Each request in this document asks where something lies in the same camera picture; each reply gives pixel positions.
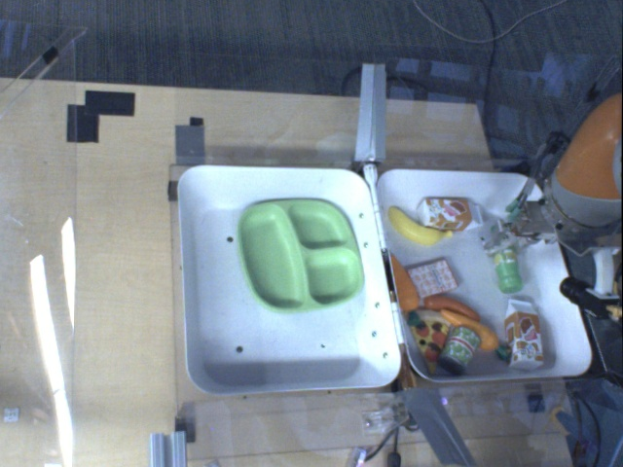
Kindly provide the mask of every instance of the orange vegetable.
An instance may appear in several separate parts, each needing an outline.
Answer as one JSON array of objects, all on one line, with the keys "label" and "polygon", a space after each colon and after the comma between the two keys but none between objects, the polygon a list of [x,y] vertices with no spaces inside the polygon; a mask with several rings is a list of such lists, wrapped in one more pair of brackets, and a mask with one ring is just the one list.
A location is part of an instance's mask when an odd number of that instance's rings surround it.
[{"label": "orange vegetable", "polygon": [[454,313],[449,309],[442,309],[441,316],[443,316],[455,327],[467,327],[478,334],[481,349],[484,349],[485,351],[493,351],[499,346],[499,340],[497,339],[495,332],[482,323],[476,322],[471,318],[467,318],[460,313]]},{"label": "orange vegetable", "polygon": [[404,269],[396,257],[392,254],[391,269],[393,269],[393,277],[396,282],[396,294],[398,296],[398,304],[400,309],[405,312],[413,311],[420,307],[420,295],[416,289],[409,273]]},{"label": "orange vegetable", "polygon": [[467,318],[480,322],[480,315],[472,308],[464,305],[461,301],[449,298],[448,296],[442,296],[441,294],[424,298],[424,307],[426,309],[433,309],[434,311],[449,309],[450,311],[460,313]]}]

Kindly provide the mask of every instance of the wooden surface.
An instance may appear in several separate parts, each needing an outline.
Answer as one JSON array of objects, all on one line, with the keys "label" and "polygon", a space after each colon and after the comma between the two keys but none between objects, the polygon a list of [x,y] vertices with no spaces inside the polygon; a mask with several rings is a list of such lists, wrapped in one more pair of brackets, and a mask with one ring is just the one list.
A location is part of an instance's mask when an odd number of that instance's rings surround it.
[{"label": "wooden surface", "polygon": [[[99,143],[76,147],[64,142],[66,104],[83,103],[88,89],[134,92],[135,115],[100,117]],[[65,370],[69,376],[73,373],[67,380],[72,391],[75,466],[147,465],[149,435],[173,430],[173,419],[183,404],[177,400],[182,395],[195,396],[202,402],[200,408],[206,407],[212,416],[224,420],[202,423],[207,427],[205,434],[211,436],[198,438],[197,444],[189,446],[194,467],[211,459],[210,438],[229,442],[225,445],[229,456],[219,458],[222,467],[342,467],[349,448],[355,445],[334,439],[329,443],[335,448],[320,447],[322,434],[326,434],[321,429],[323,423],[338,431],[333,436],[344,430],[357,440],[363,437],[369,445],[378,441],[379,436],[366,437],[358,429],[360,425],[353,424],[358,412],[337,412],[348,410],[351,396],[334,397],[338,404],[334,410],[297,415],[297,407],[278,396],[249,406],[242,398],[219,401],[198,394],[196,389],[184,394],[178,386],[186,385],[185,375],[178,379],[175,370],[180,372],[174,350],[172,236],[166,194],[169,167],[175,163],[175,126],[187,125],[190,117],[204,119],[209,162],[266,163],[268,158],[280,164],[341,165],[348,163],[352,154],[357,114],[358,101],[350,98],[88,84],[78,84],[73,90],[65,84],[44,82],[0,120],[2,147],[13,151],[11,164],[7,162],[5,167],[21,171],[18,178],[10,179],[8,170],[3,170],[1,192],[11,189],[12,204],[19,211],[15,218],[27,217],[29,237],[39,236],[34,246],[19,250],[19,259],[31,259],[40,249],[47,257],[57,258],[59,246],[50,237],[57,234],[66,217],[73,214],[75,218],[78,279],[73,358],[71,344],[69,349],[61,347],[63,355],[68,355],[63,359]],[[392,101],[387,126],[391,158],[400,154],[406,162],[431,161],[435,165],[455,161],[460,153],[473,156],[476,166],[488,161],[473,106]],[[422,153],[431,158],[423,160]],[[64,184],[63,192],[58,190],[59,183]],[[49,219],[51,209],[55,210],[53,219]],[[6,237],[21,236],[9,228],[15,223],[7,223]],[[11,269],[15,255],[10,252],[5,246],[3,272],[15,269]],[[62,298],[59,268],[58,260],[50,259],[50,272],[55,275],[51,292],[56,298]],[[25,272],[24,265],[16,269],[16,278],[23,277],[10,283],[17,286],[16,291],[2,293],[0,402],[3,407],[17,404],[24,417],[15,427],[2,424],[0,463],[8,467],[57,461],[54,412],[41,369],[32,311],[29,300],[24,299],[28,297]],[[71,341],[66,320],[66,312],[59,307],[55,312],[58,331]],[[31,382],[30,387],[22,385],[25,381]],[[301,399],[306,406],[311,403]],[[249,422],[237,411],[256,413]],[[495,431],[483,429],[484,424],[494,423],[483,416],[498,416]],[[286,431],[288,421],[295,418],[294,433]],[[484,415],[474,411],[461,414],[458,427],[468,435],[471,431],[469,445],[478,452],[474,455],[495,458],[496,465],[541,465],[541,459],[549,462],[543,465],[568,464],[564,439],[555,434],[551,424],[532,431],[522,420],[508,410],[501,413],[493,408]],[[481,424],[480,430],[488,437],[478,436],[470,425],[473,423]],[[502,434],[504,427],[508,437]],[[315,435],[314,442],[301,436],[308,433]],[[263,452],[241,456],[238,447],[253,443],[250,434],[261,436],[255,444]],[[201,440],[208,447],[201,446]],[[404,450],[401,447],[403,465],[436,465],[421,433],[404,436],[401,441],[405,443]],[[317,451],[302,451],[310,445]],[[525,451],[527,462],[522,463],[518,451]],[[376,462],[371,465],[383,465],[380,457]]]}]

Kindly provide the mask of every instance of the bottle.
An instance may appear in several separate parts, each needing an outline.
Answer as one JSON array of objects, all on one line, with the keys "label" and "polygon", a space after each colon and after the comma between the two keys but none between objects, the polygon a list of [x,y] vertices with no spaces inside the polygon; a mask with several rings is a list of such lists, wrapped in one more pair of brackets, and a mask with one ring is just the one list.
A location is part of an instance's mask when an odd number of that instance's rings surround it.
[{"label": "bottle", "polygon": [[494,264],[500,291],[504,294],[511,294],[522,290],[524,282],[519,274],[517,254],[513,247],[507,247],[495,253]]}]

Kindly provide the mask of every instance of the yellow banana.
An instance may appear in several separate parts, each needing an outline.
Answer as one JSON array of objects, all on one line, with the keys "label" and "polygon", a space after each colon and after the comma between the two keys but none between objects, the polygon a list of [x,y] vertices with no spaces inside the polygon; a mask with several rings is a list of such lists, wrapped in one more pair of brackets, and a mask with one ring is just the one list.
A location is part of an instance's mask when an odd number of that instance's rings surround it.
[{"label": "yellow banana", "polygon": [[433,245],[444,237],[451,237],[452,231],[440,231],[416,223],[397,207],[391,206],[387,212],[389,222],[396,231],[421,245]]}]

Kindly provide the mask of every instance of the green tray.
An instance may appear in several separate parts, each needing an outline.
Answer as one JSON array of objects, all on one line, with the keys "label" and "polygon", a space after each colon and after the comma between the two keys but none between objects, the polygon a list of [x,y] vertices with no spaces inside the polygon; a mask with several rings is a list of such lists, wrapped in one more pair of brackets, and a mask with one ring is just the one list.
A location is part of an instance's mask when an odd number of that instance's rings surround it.
[{"label": "green tray", "polygon": [[242,268],[268,308],[301,312],[343,303],[363,286],[363,266],[347,217],[318,199],[270,200],[238,223]]}]

